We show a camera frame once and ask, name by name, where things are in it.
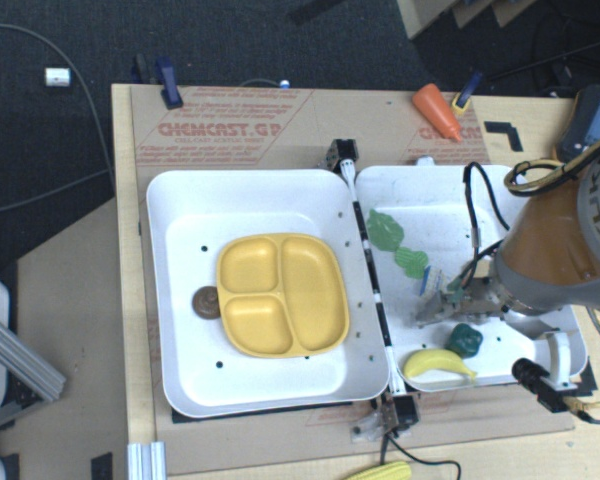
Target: wooden table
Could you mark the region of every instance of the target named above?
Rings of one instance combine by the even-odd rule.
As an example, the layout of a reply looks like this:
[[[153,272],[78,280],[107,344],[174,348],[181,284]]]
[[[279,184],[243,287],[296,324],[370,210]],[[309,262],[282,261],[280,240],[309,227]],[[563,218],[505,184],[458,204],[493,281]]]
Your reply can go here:
[[[138,234],[139,204],[131,86],[112,87],[115,134],[115,165],[120,243],[121,297],[124,329],[127,424],[129,443],[156,441],[149,341],[146,318],[143,258]],[[474,97],[473,106],[481,123],[491,162],[513,165],[521,160],[546,157],[560,137],[571,110],[571,100]],[[489,134],[484,121],[512,123],[518,130],[524,152],[514,153],[505,137]],[[590,362],[598,383],[600,400],[600,337],[584,308],[576,308]],[[420,448],[416,456],[426,460],[452,458],[463,467],[463,478],[578,478],[600,480],[600,426],[575,422],[569,432],[507,438],[492,441]],[[391,452],[390,460],[401,460]],[[302,461],[177,476],[179,479],[300,479],[335,480],[377,465],[378,454]],[[414,478],[455,478],[451,467],[414,466]]]

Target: black cable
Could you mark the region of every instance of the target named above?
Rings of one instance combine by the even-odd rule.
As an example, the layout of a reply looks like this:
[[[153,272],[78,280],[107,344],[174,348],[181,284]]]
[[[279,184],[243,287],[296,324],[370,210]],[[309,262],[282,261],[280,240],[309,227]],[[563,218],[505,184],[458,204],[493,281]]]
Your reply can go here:
[[[586,422],[586,423],[591,423],[592,425],[600,425],[600,420],[592,417],[589,413],[585,412],[585,411],[578,411],[576,413],[576,416]]]
[[[12,204],[8,204],[6,206],[1,206],[0,213],[7,212],[9,210],[15,210],[16,208],[20,208],[22,206],[26,206],[28,204],[35,203],[35,202],[45,199],[47,197],[53,196],[59,192],[62,192],[63,190],[70,189],[72,187],[75,187],[76,185],[80,185],[81,183],[84,183],[85,181],[92,180],[93,178],[103,176],[107,173],[108,173],[107,169],[103,169],[102,171],[94,172],[93,174],[89,174],[88,176],[85,176],[84,178],[80,178],[79,180],[72,181],[71,183],[67,183],[66,185],[63,185],[62,187],[58,187],[56,189],[50,190],[49,192],[45,192],[44,194],[40,194],[40,195],[31,197],[29,199],[25,199],[24,201],[18,201],[17,203],[12,203]]]
[[[480,165],[478,162],[471,162],[470,164],[468,164],[464,168],[464,183],[467,184],[467,186],[469,187],[469,191],[470,191],[471,190],[471,169],[474,169],[474,168],[478,169],[478,172],[482,175],[482,178],[484,179],[484,183],[487,186],[487,191],[489,192],[489,200],[491,201],[491,206],[493,207],[493,211],[495,212],[496,217],[498,218],[498,221],[500,222],[500,224],[502,225],[502,227],[504,229],[509,231],[509,224],[507,224],[507,221],[502,216],[502,213],[500,213],[500,208],[498,207],[498,202],[496,201],[496,195],[493,192],[493,186],[491,185],[491,180],[489,179],[489,176],[487,176],[487,172],[484,170],[482,165]]]
[[[544,89],[539,90],[536,96],[552,98],[575,98],[577,94],[578,89],[569,85],[548,85]]]
[[[498,240],[497,242],[491,244],[486,249],[483,249],[477,256],[475,256],[475,258],[473,258],[471,260],[471,262],[464,268],[464,270],[460,273],[460,275],[458,277],[460,279],[464,278],[469,273],[470,270],[473,270],[473,273],[475,274],[475,269],[478,265],[478,262],[485,256],[493,255],[498,250],[498,247],[500,247],[502,242],[503,242],[502,240]]]
[[[62,57],[64,59],[64,61],[69,65],[71,70],[75,73],[76,77],[78,78],[78,81],[80,82],[80,85],[82,86],[82,89],[84,90],[84,93],[87,97],[87,101],[89,102],[89,108],[91,109],[91,114],[93,115],[93,118],[96,122],[96,129],[98,131],[98,137],[100,139],[100,145],[102,147],[102,153],[104,154],[105,163],[107,164],[107,172],[109,173],[109,178],[111,181],[111,188],[113,189],[113,193],[115,194],[116,182],[115,182],[115,176],[114,176],[114,172],[113,172],[113,165],[111,164],[111,159],[109,158],[109,152],[107,151],[107,144],[106,144],[106,141],[104,138],[104,133],[102,132],[102,127],[100,126],[100,118],[98,117],[98,111],[96,110],[96,106],[93,102],[93,98],[91,97],[91,93],[89,92],[89,87],[87,86],[86,82],[84,81],[84,78],[82,77],[82,74],[80,73],[78,68],[75,66],[75,64],[71,61],[71,59],[59,47],[57,47],[49,39],[38,34],[37,32],[34,32],[33,30],[29,30],[28,28],[25,28],[25,27],[20,27],[18,25],[10,25],[8,23],[0,23],[0,29],[13,30],[15,32],[20,32],[22,34],[33,37],[34,39],[37,39],[38,41],[41,41],[42,43],[46,44],[49,48],[51,48],[53,51],[55,51],[58,55],[60,55],[60,57]]]
[[[521,72],[527,71],[529,69],[537,68],[539,66],[544,66],[545,64],[549,64],[549,63],[554,62],[556,60],[565,60],[568,57],[571,57],[571,56],[576,55],[578,53],[582,53],[582,52],[591,50],[592,48],[597,48],[598,46],[600,46],[600,39],[598,41],[596,41],[595,43],[591,43],[591,44],[588,44],[588,45],[585,45],[585,46],[581,46],[580,48],[576,48],[576,49],[568,51],[568,52],[559,53],[559,54],[554,55],[552,57],[548,57],[546,59],[538,60],[538,61],[532,62],[530,64],[527,64],[525,66],[519,66],[519,67],[516,67],[516,68],[508,69],[506,71],[501,71],[500,73],[495,73],[493,75],[489,75],[488,77],[486,77],[486,79],[489,82],[495,82],[496,80],[500,80],[501,78],[506,78],[508,76],[515,75],[517,73],[521,73]]]
[[[567,22],[573,21],[575,23],[580,23],[581,25],[584,25],[586,27],[595,28],[595,29],[600,30],[600,22],[584,20],[579,16],[567,14],[567,13],[563,12],[560,9],[560,7],[553,0],[545,0],[545,1],[549,5],[549,7],[551,7],[551,9],[553,9],[553,12],[555,12],[564,21],[567,21]]]
[[[556,16],[554,13],[552,12],[548,12],[547,14],[545,14],[540,21],[538,22],[538,24],[535,27],[535,30],[533,32],[533,37],[531,39],[531,59],[530,62],[535,62],[538,60],[538,56],[537,56],[537,51],[538,51],[538,39],[541,35],[547,35],[547,33],[543,30],[544,25],[551,19],[551,20],[555,20],[555,19],[559,19],[560,23],[563,24],[563,20],[561,19],[560,16]],[[555,30],[555,27],[549,27],[550,31]],[[538,80],[538,69],[531,69],[531,78],[533,80],[533,86],[535,88],[535,92],[536,95],[541,95],[541,92],[544,89],[541,89],[541,84]],[[555,75],[553,75],[552,73],[552,79],[555,81],[556,77]]]
[[[382,436],[382,444],[380,445],[380,465],[384,466],[387,461],[387,448],[389,447],[389,436],[387,434]]]
[[[268,78],[252,78],[251,80],[246,80],[242,82],[239,87],[247,87],[253,84],[264,84],[264,85],[272,85],[273,87],[280,87],[280,84],[275,80],[269,80]]]
[[[465,184],[465,200],[467,202],[467,210],[469,211],[469,219],[471,221],[471,240],[473,244],[473,260],[469,264],[470,268],[465,272],[464,275],[468,273],[468,277],[462,282],[462,287],[466,288],[469,286],[476,272],[476,268],[478,266],[478,261],[480,260],[480,228],[478,226],[478,218],[476,216],[476,210],[473,204],[473,192],[471,189],[471,171],[473,169],[477,169],[478,172],[482,175],[484,179],[484,183],[487,187],[487,191],[489,193],[489,200],[491,201],[491,206],[493,207],[493,211],[496,214],[496,217],[502,227],[509,231],[509,224],[504,219],[502,214],[500,213],[500,208],[498,208],[498,203],[496,201],[496,196],[493,192],[493,187],[491,185],[491,180],[487,176],[486,171],[478,162],[471,162],[464,168],[463,173],[463,183]]]
[[[460,480],[460,478],[462,476],[462,467],[460,466],[460,463],[457,462],[457,461],[455,461],[455,460],[439,460],[439,461],[422,460],[422,459],[419,459],[417,457],[414,457],[407,450],[405,450],[404,448],[402,448],[396,442],[396,440],[393,439],[393,437],[391,437],[389,434],[385,434],[384,437],[382,438],[383,446],[384,446],[385,441],[387,442],[387,444],[388,444],[388,441],[391,441],[391,443],[393,444],[393,446],[395,446],[402,454],[406,455],[407,457],[409,457],[414,462],[417,462],[419,464],[423,464],[425,466],[445,466],[445,465],[455,466],[458,469],[458,476],[456,477],[456,480]]]
[[[589,307],[589,306],[586,306],[585,309],[587,311],[587,314],[589,315],[589,318],[591,319],[591,323],[593,324],[593,327],[600,335],[600,320],[598,320],[598,317],[595,314],[595,309],[593,309],[592,307]]]

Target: toy sink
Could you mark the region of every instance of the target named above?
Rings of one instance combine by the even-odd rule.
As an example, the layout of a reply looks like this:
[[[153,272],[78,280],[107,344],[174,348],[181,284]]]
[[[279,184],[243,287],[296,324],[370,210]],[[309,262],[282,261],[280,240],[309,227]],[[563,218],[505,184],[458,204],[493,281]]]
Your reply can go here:
[[[509,169],[484,167],[512,222],[524,201],[502,184]],[[356,180],[363,217],[390,215],[404,229],[403,246],[454,277],[472,256],[462,174],[463,166],[364,169]],[[505,231],[474,178],[486,247]],[[352,203],[346,183],[321,169],[169,171],[152,180],[147,207],[163,383],[176,411],[208,418],[368,400],[387,388],[392,370]],[[371,249],[401,368],[417,350],[443,348],[458,322],[418,327],[422,280],[405,275],[393,254]],[[201,318],[192,308],[195,293],[209,286],[218,290],[221,318]],[[521,357],[549,369],[549,344],[534,339],[534,328],[568,333],[572,375],[586,364],[570,307],[524,322],[493,317],[476,328],[481,353],[465,361],[477,372],[473,381],[429,371],[408,384],[442,391],[511,383]]]
[[[384,342],[354,210],[342,179],[318,169],[171,171],[153,179],[147,191],[147,207],[163,382],[167,399],[175,410],[192,418],[205,418],[366,400],[384,391],[389,376]],[[312,314],[299,317],[291,341],[296,352],[300,349],[310,349],[310,352],[295,357],[255,357],[232,343],[223,319],[200,318],[192,309],[192,298],[201,287],[217,286],[218,260],[229,244],[244,246],[246,242],[234,241],[279,233],[303,235],[306,240],[312,237],[320,241],[312,244],[328,246],[344,283],[346,308],[341,307],[344,301],[338,301],[331,292],[333,300],[326,301],[331,309],[327,308],[326,313],[311,309]],[[268,269],[273,268],[268,260],[274,260],[280,247],[283,248],[282,262],[293,261],[296,265],[305,261],[315,266],[316,258],[325,254],[322,245],[312,245],[312,251],[297,238],[251,244],[241,252],[229,246],[226,254],[265,259],[260,267],[265,274],[262,279],[241,276],[235,281],[237,285],[232,281],[227,283],[223,274],[227,280],[233,279],[235,270],[231,269],[239,268],[241,260],[235,257],[236,261],[222,263],[228,268],[227,272],[220,272],[222,285],[232,289],[227,322],[234,331],[236,326],[242,325],[240,312],[252,310],[245,302],[248,298],[244,292],[254,290],[262,296],[277,282],[272,279],[275,275],[268,279]],[[322,265],[317,267],[321,277],[334,275],[335,264],[317,263]],[[293,270],[287,270],[289,273],[293,275]],[[293,297],[294,280],[287,279],[287,282]],[[323,282],[337,285],[333,280],[323,279]],[[276,306],[280,301],[269,299],[269,311],[279,310],[279,316],[285,313]],[[232,302],[242,307],[231,308]],[[293,301],[286,302],[290,308],[294,307]],[[306,305],[305,302],[298,304],[295,306],[300,309]],[[321,308],[325,311],[325,301]],[[318,319],[316,322],[312,321],[314,316]],[[272,324],[274,317],[266,318],[265,324],[269,327],[277,325]],[[325,324],[329,327],[330,321],[340,322],[340,325],[332,325],[333,330],[327,335],[312,332]],[[286,342],[280,343],[272,347],[269,342],[265,350],[259,352],[284,355]],[[317,349],[329,348],[327,344],[334,347],[315,353]],[[246,345],[251,349],[258,343],[247,339]]]

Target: banana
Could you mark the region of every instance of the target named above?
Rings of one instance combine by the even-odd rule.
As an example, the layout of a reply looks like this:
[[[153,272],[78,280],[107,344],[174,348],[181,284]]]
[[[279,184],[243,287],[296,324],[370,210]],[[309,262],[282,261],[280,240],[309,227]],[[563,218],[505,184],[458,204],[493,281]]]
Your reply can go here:
[[[411,354],[402,368],[402,373],[406,379],[410,379],[429,370],[460,373],[471,379],[477,375],[462,362],[458,354],[446,349],[419,350]]]

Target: dark carpet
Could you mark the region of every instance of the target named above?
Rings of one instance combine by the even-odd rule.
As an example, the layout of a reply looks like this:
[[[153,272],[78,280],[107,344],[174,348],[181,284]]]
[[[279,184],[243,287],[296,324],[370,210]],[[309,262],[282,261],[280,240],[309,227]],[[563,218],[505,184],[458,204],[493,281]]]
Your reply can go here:
[[[134,56],[168,55],[180,84],[288,79],[296,88],[460,90],[473,70],[497,75],[600,41],[600,0],[539,0],[505,28],[490,10],[459,30],[446,13],[416,39],[396,0],[0,0],[0,23],[57,45],[82,73],[110,155],[110,87]],[[0,29],[0,270],[113,197],[81,86],[44,85],[65,66],[48,45]],[[600,46],[486,80],[477,94],[570,97],[600,83]]]

